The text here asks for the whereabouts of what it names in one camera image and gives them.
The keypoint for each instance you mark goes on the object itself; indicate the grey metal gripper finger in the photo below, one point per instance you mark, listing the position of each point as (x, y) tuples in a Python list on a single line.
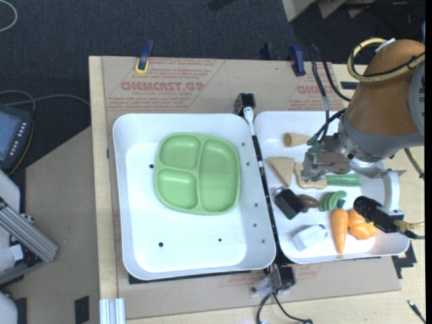
[(306, 172), (319, 177)]

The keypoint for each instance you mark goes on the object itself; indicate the black box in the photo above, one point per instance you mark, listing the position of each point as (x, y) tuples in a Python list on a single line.
[(287, 204)]

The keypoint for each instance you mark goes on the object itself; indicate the tan triangular sandwich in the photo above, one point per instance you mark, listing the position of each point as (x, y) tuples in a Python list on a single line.
[(283, 167)]

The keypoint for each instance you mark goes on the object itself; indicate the black cylinder on white bracket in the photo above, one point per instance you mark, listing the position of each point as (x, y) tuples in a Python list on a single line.
[(374, 211)]

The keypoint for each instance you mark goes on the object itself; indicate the thin black and white rod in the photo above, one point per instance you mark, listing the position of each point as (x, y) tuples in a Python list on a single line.
[(259, 160)]

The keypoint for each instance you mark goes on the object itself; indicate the black pen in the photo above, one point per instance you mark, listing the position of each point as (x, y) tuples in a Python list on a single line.
[(416, 310)]

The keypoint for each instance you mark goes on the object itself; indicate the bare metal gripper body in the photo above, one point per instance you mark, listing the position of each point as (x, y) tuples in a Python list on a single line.
[(329, 157)]

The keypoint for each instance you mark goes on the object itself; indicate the brown cardboard board, red print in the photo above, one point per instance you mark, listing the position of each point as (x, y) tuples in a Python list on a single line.
[(202, 79)]

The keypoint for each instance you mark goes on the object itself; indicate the tan ice cream cone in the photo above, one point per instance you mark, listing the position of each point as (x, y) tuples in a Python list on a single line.
[(295, 139)]

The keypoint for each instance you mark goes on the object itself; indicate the orange bell pepper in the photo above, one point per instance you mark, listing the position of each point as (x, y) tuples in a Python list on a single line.
[(361, 228)]

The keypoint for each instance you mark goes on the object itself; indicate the white carton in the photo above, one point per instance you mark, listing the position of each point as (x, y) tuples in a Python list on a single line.
[(308, 237)]

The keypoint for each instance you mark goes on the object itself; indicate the brown sausage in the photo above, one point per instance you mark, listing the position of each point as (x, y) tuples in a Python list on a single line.
[(310, 202)]

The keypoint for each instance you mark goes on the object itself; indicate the orange carrot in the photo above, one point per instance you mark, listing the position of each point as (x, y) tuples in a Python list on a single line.
[(339, 224)]

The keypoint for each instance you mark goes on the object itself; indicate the green divided plate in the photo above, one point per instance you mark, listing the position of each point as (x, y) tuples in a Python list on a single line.
[(216, 174)]

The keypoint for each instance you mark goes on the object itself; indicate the green pea pod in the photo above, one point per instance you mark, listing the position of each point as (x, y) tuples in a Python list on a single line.
[(342, 180)]

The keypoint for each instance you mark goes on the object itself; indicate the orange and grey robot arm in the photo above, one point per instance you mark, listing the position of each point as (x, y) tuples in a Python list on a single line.
[(381, 106)]

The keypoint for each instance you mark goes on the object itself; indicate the beige bread slice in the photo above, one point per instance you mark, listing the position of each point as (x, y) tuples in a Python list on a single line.
[(312, 183)]

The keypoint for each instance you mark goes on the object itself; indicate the white plastic tray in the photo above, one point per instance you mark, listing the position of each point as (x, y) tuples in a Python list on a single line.
[(189, 241), (303, 255)]

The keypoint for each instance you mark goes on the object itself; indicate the green ridged toy vegetable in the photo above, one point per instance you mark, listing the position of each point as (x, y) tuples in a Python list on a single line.
[(330, 200)]

